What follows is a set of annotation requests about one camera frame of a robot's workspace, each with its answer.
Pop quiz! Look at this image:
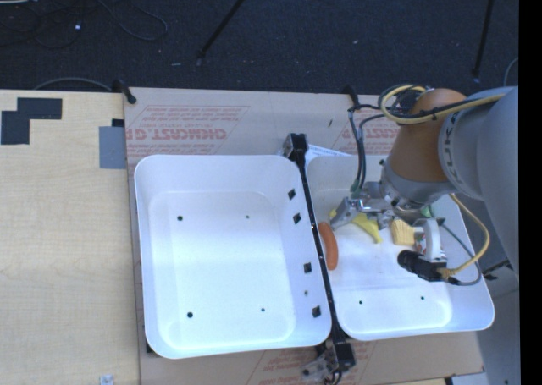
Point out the yellow banana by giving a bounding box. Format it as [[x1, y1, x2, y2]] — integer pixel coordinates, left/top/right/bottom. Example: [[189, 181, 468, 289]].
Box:
[[329, 207, 384, 245]]

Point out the white plastic tray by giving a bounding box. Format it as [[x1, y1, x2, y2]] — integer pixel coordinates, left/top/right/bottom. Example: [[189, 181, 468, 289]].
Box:
[[133, 153, 333, 360], [305, 154, 496, 343]]

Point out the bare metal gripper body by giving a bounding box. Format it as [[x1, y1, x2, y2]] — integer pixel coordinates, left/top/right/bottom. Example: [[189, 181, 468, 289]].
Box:
[[349, 181, 425, 217]]

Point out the thin black rod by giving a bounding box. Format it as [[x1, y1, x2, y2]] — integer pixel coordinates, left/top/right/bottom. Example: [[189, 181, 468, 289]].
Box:
[[295, 150, 342, 343]]

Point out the brown cardboard board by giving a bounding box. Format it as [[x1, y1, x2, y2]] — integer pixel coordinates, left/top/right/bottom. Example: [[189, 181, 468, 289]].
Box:
[[122, 86, 486, 385]]

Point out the orange sausage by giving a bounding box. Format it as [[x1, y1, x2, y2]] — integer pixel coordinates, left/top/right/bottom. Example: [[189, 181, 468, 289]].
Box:
[[317, 221, 340, 272]]

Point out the black cylinder on white bracket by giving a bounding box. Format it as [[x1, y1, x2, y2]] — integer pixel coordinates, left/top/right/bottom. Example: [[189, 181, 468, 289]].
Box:
[[396, 217, 450, 283]]

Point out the white paper sheet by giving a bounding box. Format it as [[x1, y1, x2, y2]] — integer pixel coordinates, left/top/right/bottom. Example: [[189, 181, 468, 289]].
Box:
[[307, 144, 353, 160]]

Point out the pale yellow ridged toy food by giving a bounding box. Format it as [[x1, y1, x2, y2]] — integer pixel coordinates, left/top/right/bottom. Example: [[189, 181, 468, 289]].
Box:
[[390, 218, 417, 247]]

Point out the black block with wires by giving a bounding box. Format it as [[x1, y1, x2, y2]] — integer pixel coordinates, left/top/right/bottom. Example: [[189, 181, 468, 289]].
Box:
[[283, 132, 309, 161], [301, 339, 357, 385]]

